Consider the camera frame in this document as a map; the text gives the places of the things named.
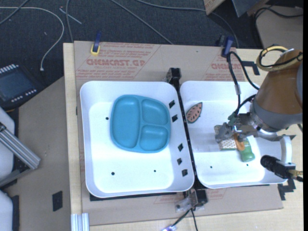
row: white cable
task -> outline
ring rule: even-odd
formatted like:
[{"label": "white cable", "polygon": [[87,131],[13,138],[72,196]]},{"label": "white cable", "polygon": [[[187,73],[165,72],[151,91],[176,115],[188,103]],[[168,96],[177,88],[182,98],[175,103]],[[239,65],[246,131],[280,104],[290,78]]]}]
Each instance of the white cable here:
[{"label": "white cable", "polygon": [[[17,8],[18,8],[18,7],[0,7],[0,9],[17,9]],[[22,8],[20,8],[20,9],[34,9],[34,10],[42,10],[42,11],[48,12],[48,13],[54,15],[54,16],[60,21],[60,23],[61,23],[61,25],[62,25],[62,33],[61,33],[60,37],[59,37],[58,40],[49,48],[49,50],[44,54],[44,56],[43,56],[43,58],[42,58],[42,60],[41,60],[41,62],[40,62],[40,71],[44,71],[43,62],[44,62],[46,56],[48,55],[48,53],[49,53],[49,52],[56,46],[56,44],[59,43],[59,41],[62,39],[63,34],[64,34],[64,24],[63,24],[63,22],[62,22],[62,20],[60,19],[59,16],[57,16],[55,13],[53,13],[53,12],[51,12],[51,11],[49,11],[49,10],[45,10],[45,9],[43,9],[43,8],[37,8],[37,7],[22,7]]]}]

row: wooden edge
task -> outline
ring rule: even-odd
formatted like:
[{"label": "wooden edge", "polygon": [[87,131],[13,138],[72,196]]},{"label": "wooden edge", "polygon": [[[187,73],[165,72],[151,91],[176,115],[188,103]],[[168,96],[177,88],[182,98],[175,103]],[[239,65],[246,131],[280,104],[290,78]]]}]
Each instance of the wooden edge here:
[{"label": "wooden edge", "polygon": [[71,199],[71,213],[80,215],[82,213],[81,181],[79,164],[79,144],[77,125],[77,99],[75,81],[75,59],[74,44],[64,43],[64,78],[66,98],[66,122],[67,122],[67,147],[69,165],[69,186]]}]

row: brown leaf-shaped object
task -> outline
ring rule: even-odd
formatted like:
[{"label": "brown leaf-shaped object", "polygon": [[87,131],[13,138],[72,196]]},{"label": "brown leaf-shaped object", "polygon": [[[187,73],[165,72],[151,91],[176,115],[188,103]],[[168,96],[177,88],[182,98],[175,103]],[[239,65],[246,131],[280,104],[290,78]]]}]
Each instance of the brown leaf-shaped object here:
[{"label": "brown leaf-shaped object", "polygon": [[188,123],[194,123],[200,116],[202,111],[202,102],[195,104],[186,113]]}]

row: black floor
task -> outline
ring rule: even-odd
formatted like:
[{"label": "black floor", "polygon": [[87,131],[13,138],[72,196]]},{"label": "black floor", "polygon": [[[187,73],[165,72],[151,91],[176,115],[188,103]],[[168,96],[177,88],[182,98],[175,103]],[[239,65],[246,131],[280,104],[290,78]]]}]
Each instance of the black floor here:
[{"label": "black floor", "polygon": [[[0,0],[0,7],[19,6],[23,1]],[[40,61],[59,38],[62,27],[54,15],[37,9],[22,9],[0,24],[0,67],[23,65],[45,86],[63,76],[62,44],[71,42],[65,14],[60,11],[60,8],[65,10],[66,1],[30,0],[24,5],[57,14],[65,26],[63,38],[44,61],[44,71],[39,70]],[[223,2],[209,16],[204,12],[157,8],[134,0],[115,1],[146,21],[165,38],[110,0],[71,0],[68,13],[80,21],[70,19],[73,40],[93,41],[96,32],[102,30],[102,41],[214,46],[220,35],[232,35],[231,27],[239,48],[262,48],[253,27],[253,18],[246,14],[238,18],[231,0]],[[144,1],[168,7],[204,9],[203,0]],[[303,8],[303,0],[271,0],[268,4]],[[0,21],[12,11],[0,8]]]}]

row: wooden table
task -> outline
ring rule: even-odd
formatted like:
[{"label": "wooden table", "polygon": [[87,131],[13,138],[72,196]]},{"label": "wooden table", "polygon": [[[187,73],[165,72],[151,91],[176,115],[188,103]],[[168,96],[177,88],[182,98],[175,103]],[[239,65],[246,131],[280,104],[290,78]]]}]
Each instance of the wooden table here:
[{"label": "wooden table", "polygon": [[[237,52],[243,61],[255,61],[260,50],[237,49]],[[277,59],[277,54],[269,54],[264,59],[265,64],[270,64]],[[254,77],[252,69],[248,69],[248,74],[253,82],[261,84],[262,78]],[[78,128],[76,116],[76,83],[74,66],[74,45],[64,44],[64,77],[65,77],[65,95],[66,95],[66,119],[68,132],[68,155],[69,155],[69,176],[70,176],[70,199],[71,213],[82,213],[81,201],[81,183],[79,169],[79,151],[78,151]],[[299,170],[303,165],[303,143],[302,133],[296,125],[288,129],[288,134],[297,135],[292,140],[293,145],[293,163]],[[303,218],[303,183],[295,182],[296,190],[286,194],[286,201],[283,202],[283,209],[272,211],[245,212],[238,214],[216,215],[197,217],[196,222],[200,231],[225,231],[225,230],[286,230],[300,231],[304,230]],[[91,226],[91,231],[160,231],[169,226],[175,219],[164,219],[157,221],[134,222],[124,224],[112,224],[103,226]],[[183,219],[178,225],[179,231],[195,230],[192,217]]]}]

